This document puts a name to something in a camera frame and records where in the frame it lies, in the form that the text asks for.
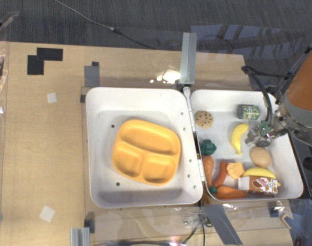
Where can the brown and white carton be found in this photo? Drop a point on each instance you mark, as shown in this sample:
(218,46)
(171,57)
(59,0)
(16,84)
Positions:
(258,186)

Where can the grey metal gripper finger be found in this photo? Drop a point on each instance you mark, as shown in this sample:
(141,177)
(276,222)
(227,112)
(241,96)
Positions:
(263,143)
(251,136)

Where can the white plastic tray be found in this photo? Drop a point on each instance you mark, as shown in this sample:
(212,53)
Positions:
(104,137)
(222,101)

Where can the orange ridged crisp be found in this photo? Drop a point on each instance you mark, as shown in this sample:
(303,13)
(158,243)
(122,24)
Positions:
(235,170)

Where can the yellow banana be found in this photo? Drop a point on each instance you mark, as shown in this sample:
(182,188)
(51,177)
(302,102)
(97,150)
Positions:
(259,172)
(238,136)

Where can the tan round bread roll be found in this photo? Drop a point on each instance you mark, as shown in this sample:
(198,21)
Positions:
(260,157)

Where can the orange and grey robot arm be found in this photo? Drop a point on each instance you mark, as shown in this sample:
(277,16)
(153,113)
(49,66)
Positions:
(303,86)

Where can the small green can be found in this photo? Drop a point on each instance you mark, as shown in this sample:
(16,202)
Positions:
(248,112)

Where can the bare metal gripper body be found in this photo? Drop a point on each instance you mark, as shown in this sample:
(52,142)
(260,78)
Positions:
(278,127)

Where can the orange divided plate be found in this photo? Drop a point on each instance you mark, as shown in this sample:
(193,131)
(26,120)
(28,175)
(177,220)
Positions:
(145,150)

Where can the orange carrot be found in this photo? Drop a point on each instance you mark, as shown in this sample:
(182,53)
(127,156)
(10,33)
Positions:
(230,192)
(208,168)

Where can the brown sausage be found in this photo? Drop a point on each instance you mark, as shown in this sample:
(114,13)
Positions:
(221,174)

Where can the green broccoli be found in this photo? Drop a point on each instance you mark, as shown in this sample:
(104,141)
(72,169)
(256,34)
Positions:
(207,147)

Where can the brown chocolate chip biscuit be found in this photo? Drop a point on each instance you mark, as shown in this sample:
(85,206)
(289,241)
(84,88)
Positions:
(203,119)

